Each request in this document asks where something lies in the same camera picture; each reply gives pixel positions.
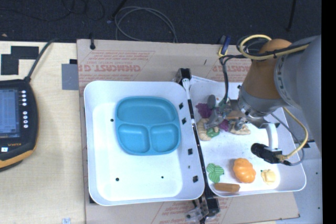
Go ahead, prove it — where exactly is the beige bread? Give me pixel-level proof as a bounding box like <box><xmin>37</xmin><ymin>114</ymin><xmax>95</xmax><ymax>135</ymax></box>
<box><xmin>229</xmin><ymin>123</ymin><xmax>251</xmax><ymax>136</ymax></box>

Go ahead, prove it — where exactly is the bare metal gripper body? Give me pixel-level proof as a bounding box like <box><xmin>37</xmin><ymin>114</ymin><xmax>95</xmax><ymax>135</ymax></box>
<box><xmin>217</xmin><ymin>101</ymin><xmax>265</xmax><ymax>131</ymax></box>

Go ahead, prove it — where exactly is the blue divided plate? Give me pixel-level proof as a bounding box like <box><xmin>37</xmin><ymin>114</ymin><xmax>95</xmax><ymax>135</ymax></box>
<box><xmin>114</xmin><ymin>96</ymin><xmax>182</xmax><ymax>156</ymax></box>

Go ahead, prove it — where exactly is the orange pumpkin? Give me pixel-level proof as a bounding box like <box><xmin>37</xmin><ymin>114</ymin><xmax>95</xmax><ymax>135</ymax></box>
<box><xmin>232</xmin><ymin>157</ymin><xmax>257</xmax><ymax>184</ymax></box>

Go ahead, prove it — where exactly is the white plastic tray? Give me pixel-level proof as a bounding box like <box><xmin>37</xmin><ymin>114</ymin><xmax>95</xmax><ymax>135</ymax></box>
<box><xmin>83</xmin><ymin>80</ymin><xmax>206</xmax><ymax>207</ymax></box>
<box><xmin>188</xmin><ymin>78</ymin><xmax>307</xmax><ymax>198</ymax></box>

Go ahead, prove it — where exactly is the black cylinder on white bracket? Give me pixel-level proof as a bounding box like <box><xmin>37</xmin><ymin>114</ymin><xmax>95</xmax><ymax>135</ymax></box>
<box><xmin>250</xmin><ymin>122</ymin><xmax>284</xmax><ymax>165</ymax></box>

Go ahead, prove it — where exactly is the beige croissant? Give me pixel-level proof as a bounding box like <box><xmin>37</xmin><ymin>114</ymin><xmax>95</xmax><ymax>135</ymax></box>
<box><xmin>196</xmin><ymin>118</ymin><xmax>212</xmax><ymax>142</ymax></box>

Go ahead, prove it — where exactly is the brown cardboard board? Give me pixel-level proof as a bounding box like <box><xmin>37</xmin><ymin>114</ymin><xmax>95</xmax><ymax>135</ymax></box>
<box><xmin>76</xmin><ymin>38</ymin><xmax>301</xmax><ymax>224</ymax></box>

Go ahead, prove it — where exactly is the thin black and white rod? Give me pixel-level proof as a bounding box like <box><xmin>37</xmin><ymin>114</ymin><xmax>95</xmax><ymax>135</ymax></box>
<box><xmin>183</xmin><ymin>78</ymin><xmax>214</xmax><ymax>209</ymax></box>

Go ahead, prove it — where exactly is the orange carrot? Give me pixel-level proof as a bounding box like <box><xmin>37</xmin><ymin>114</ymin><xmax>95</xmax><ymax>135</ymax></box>
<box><xmin>214</xmin><ymin>182</ymin><xmax>241</xmax><ymax>194</ymax></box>

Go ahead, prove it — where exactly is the yellow cheese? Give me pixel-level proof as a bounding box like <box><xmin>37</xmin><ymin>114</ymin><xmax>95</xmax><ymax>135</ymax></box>
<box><xmin>260</xmin><ymin>168</ymin><xmax>277</xmax><ymax>185</ymax></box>

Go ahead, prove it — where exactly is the green leaf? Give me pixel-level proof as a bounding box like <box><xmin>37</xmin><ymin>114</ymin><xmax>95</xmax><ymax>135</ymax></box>
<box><xmin>206</xmin><ymin>127</ymin><xmax>221</xmax><ymax>138</ymax></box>

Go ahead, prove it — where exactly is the green lettuce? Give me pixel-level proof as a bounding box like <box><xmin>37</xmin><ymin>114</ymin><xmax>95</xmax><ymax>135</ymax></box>
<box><xmin>206</xmin><ymin>163</ymin><xmax>225</xmax><ymax>184</ymax></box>

